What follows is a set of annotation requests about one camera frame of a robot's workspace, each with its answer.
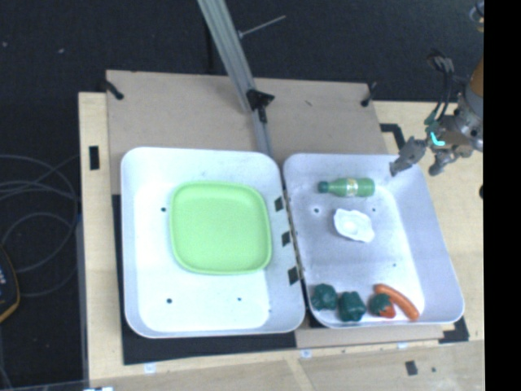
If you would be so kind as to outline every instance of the bottle label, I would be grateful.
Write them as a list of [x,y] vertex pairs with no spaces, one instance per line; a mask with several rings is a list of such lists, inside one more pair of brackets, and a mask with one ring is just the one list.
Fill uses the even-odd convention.
[[346,189],[347,196],[355,196],[358,192],[358,181],[355,178],[348,178]]

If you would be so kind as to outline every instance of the black clip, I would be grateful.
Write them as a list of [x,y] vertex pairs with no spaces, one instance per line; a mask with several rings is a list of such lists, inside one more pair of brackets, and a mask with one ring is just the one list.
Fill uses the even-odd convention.
[[274,100],[275,96],[262,93],[259,90],[251,89],[247,91],[246,97],[252,110],[257,110],[259,112],[259,120],[262,123],[268,123],[268,117],[266,116],[265,108]]
[[369,86],[369,95],[360,102],[360,105],[362,107],[366,108],[367,106],[369,106],[369,101],[371,101],[374,98],[375,91],[376,91],[376,81],[373,82]]
[[108,91],[114,95],[118,100],[122,100],[125,95],[121,93],[114,84],[112,84],[109,80],[104,79],[98,84],[99,91]]

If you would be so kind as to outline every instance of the black cable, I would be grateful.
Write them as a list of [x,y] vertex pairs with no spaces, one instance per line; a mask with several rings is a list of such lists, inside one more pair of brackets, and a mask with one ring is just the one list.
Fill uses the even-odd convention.
[[475,4],[475,11],[478,13],[478,15],[480,17],[485,17],[485,12],[484,10],[481,8],[481,6],[483,6],[483,8],[485,7],[485,3],[484,2],[477,2]]
[[[65,166],[66,164],[70,163],[72,160],[75,160],[78,157],[79,157],[78,155],[71,156],[71,157],[67,158],[66,160],[62,161],[61,163],[59,163],[58,165],[53,167],[53,166],[50,166],[50,165],[48,165],[47,163],[45,163],[43,161],[36,160],[34,158],[27,157],[27,156],[0,155],[0,159],[5,159],[5,160],[22,160],[22,161],[26,161],[26,162],[29,162],[29,163],[32,163],[32,164],[40,165],[40,166],[42,166],[42,167],[47,169],[47,171],[45,173],[40,175],[38,178],[35,178],[34,180],[30,180],[30,181],[29,180],[28,181],[25,181],[25,180],[19,181],[19,180],[17,180],[17,181],[9,181],[9,182],[0,183],[0,192],[4,192],[5,193],[4,195],[0,196],[0,201],[7,200],[7,199],[9,199],[9,198],[11,198],[13,196],[27,194],[29,192],[48,191],[48,192],[55,193],[55,194],[57,194],[59,196],[63,196],[65,198],[69,199],[69,200],[72,200],[72,204],[73,204],[73,211],[72,211],[72,219],[71,219],[71,221],[68,221],[68,220],[64,219],[63,217],[61,217],[61,216],[59,216],[57,214],[54,214],[54,213],[35,212],[35,213],[29,213],[29,214],[23,216],[22,218],[20,218],[16,222],[14,222],[12,225],[10,225],[6,229],[4,235],[2,236],[2,239],[0,240],[0,243],[2,243],[2,244],[6,243],[7,239],[11,235],[12,231],[17,226],[19,226],[20,224],[28,221],[29,219],[35,218],[35,217],[54,218],[56,220],[59,220],[60,222],[62,222],[66,226],[68,226],[68,232],[64,236],[64,238],[62,239],[61,243],[59,244],[59,246],[57,248],[55,248],[49,255],[47,255],[46,257],[44,257],[43,259],[41,259],[40,261],[38,261],[38,262],[36,262],[36,263],[34,263],[32,265],[21,267],[21,268],[15,268],[15,273],[16,274],[23,274],[25,272],[29,272],[31,270],[36,270],[40,266],[43,266],[48,261],[50,261],[51,259],[56,257],[58,255],[58,253],[62,250],[64,245],[71,239],[71,237],[72,237],[72,235],[74,233],[74,230],[75,230],[75,228],[77,226],[77,214],[78,214],[78,202],[79,202],[79,200],[78,200],[78,196],[77,196],[76,192],[74,191],[74,188],[72,187],[72,184],[59,171],[59,169],[62,168],[63,166]],[[62,190],[56,189],[56,188],[54,188],[54,187],[52,187],[52,186],[50,186],[48,184],[41,183],[41,181],[43,179],[49,177],[52,174],[56,174],[65,183],[65,185],[67,186],[67,189],[68,189],[67,191],[62,191]],[[64,277],[64,279],[62,279],[53,288],[48,288],[47,290],[44,290],[44,291],[41,291],[41,292],[20,292],[20,295],[23,296],[23,297],[41,297],[41,296],[46,295],[48,293],[55,292],[58,289],[60,289],[61,287],[63,287],[74,276],[74,274],[76,272],[77,272],[77,268],[74,267],[73,271],[71,271],[66,277]]]
[[450,95],[453,89],[454,65],[450,58],[446,57],[443,52],[437,49],[431,50],[431,53],[427,57],[427,62],[436,71],[443,74],[443,91],[441,93],[440,99],[438,100],[438,104],[433,110],[433,113],[436,114],[443,104],[443,109],[436,118],[436,121],[440,121],[444,117],[449,106]]

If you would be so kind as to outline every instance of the white tray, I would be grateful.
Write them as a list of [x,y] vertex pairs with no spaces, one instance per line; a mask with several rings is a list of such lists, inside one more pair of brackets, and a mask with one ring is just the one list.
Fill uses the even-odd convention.
[[[295,330],[304,319],[282,182],[276,163],[257,152],[138,147],[121,161],[125,315],[150,338],[228,336]],[[169,238],[169,197],[189,181],[239,182],[268,208],[273,255],[249,275],[202,275],[183,269]],[[282,209],[276,206],[282,201]]]
[[[462,316],[463,297],[427,183],[417,165],[391,177],[395,159],[296,154],[286,160],[283,175],[308,298],[317,284],[328,283],[338,293],[357,291],[367,302],[373,285],[386,283],[417,306],[421,316],[413,323],[452,323]],[[318,192],[318,182],[342,177],[373,178],[376,191],[366,198]],[[340,236],[333,223],[336,209],[367,214],[374,239],[364,244]],[[310,303],[309,308],[332,328],[411,323],[399,309],[394,319],[367,312],[360,322],[345,323],[336,311],[317,311]]]

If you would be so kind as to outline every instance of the plastic bottle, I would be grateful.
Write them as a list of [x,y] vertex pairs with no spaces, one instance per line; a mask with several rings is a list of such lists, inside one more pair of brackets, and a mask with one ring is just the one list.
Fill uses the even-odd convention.
[[330,192],[339,197],[369,197],[374,194],[371,178],[338,178],[332,182],[320,181],[318,192]]

